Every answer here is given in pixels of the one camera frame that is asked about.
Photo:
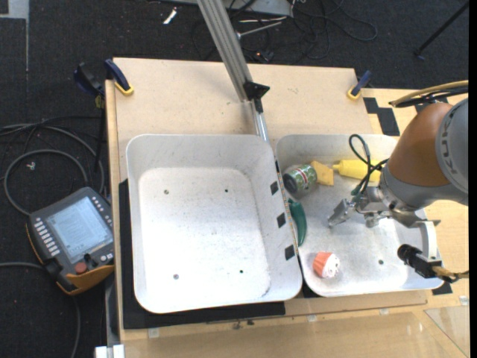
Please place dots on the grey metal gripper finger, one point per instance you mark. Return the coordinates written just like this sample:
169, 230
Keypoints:
343, 212
372, 220

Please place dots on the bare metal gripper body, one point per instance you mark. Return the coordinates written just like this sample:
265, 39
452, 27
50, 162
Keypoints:
374, 203

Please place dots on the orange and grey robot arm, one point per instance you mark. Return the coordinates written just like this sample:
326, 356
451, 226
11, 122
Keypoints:
421, 151

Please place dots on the white plastic tray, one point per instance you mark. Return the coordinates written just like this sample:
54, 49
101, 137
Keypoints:
201, 222
357, 252

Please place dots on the yellow mustard bottle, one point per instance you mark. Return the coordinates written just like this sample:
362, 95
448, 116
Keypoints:
352, 168

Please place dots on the green chili pepper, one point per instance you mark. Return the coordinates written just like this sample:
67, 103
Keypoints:
301, 220

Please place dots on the yellow cheese wedge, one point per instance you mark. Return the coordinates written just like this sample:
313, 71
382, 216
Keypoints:
323, 173

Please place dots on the green patterned can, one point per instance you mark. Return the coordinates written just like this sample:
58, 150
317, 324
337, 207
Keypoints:
300, 179

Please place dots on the orange and white cupcake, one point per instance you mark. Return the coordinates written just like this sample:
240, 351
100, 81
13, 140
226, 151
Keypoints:
326, 264

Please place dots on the pale wood board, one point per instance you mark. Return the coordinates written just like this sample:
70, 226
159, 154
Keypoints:
194, 99

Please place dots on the black cylinder on white bracket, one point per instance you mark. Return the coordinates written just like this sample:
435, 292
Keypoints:
416, 259

